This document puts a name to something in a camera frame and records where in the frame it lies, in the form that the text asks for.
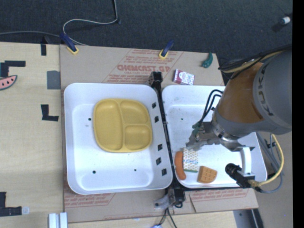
cardboard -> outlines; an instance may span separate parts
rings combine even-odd
[[[208,58],[208,53],[170,51],[168,57],[161,60],[158,58],[158,50],[86,46],[78,48],[78,54],[73,55],[65,45],[60,46],[62,95],[64,89],[72,83],[144,84],[153,71],[162,72],[164,88],[176,84],[173,82],[176,69],[193,74],[194,85],[224,85],[215,54],[210,67],[203,68],[201,64]],[[65,150],[63,104],[62,98],[62,140]],[[154,201],[164,194],[164,190],[151,190],[78,195],[71,191],[65,181],[65,212],[71,223],[161,216],[163,210],[155,209]],[[182,208],[174,207],[172,211],[174,214],[193,214],[257,207],[253,189],[200,190],[187,191]]]

white object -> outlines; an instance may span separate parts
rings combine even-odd
[[[192,126],[201,118],[207,98],[213,89],[224,90],[223,86],[188,86],[188,85],[170,85],[164,88],[162,99],[164,101],[164,110],[166,114],[169,140],[173,157],[177,151],[182,151],[189,141],[192,132]],[[204,119],[211,121],[212,111]],[[260,146],[255,133],[240,138],[239,142],[246,146],[255,146],[248,154],[244,155],[248,171],[256,176],[257,181],[267,179],[267,172],[260,150]],[[229,163],[240,165],[242,168],[241,152],[231,152],[223,145],[205,145],[199,151],[198,165],[204,165],[216,170],[217,177],[212,183],[197,182],[198,173],[186,171],[187,178],[179,182],[187,188],[227,188],[238,187],[236,181],[230,178],[225,172],[225,166]]]
[[[48,228],[67,228],[67,213],[51,213],[48,215]]]
[[[138,152],[112,153],[95,140],[93,110],[107,98],[137,100],[147,108],[152,143]],[[147,85],[75,83],[64,91],[67,181],[78,194],[164,189],[173,174],[156,92]]]

